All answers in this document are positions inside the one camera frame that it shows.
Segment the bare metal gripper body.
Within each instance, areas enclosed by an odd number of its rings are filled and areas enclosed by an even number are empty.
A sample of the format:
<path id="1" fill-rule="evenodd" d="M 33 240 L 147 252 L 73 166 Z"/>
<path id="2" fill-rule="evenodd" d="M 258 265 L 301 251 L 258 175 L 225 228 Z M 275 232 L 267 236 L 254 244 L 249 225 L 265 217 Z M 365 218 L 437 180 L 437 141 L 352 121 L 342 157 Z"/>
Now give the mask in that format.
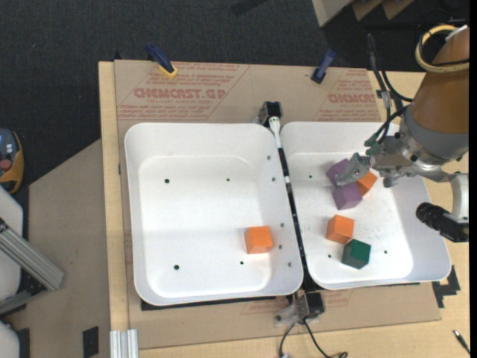
<path id="1" fill-rule="evenodd" d="M 385 169 L 395 169 L 401 178 L 421 176 L 432 181 L 451 181 L 453 173 L 442 170 L 447 159 L 430 154 L 414 138 L 400 134 L 387 136 L 370 152 L 371 168 L 382 177 Z"/>

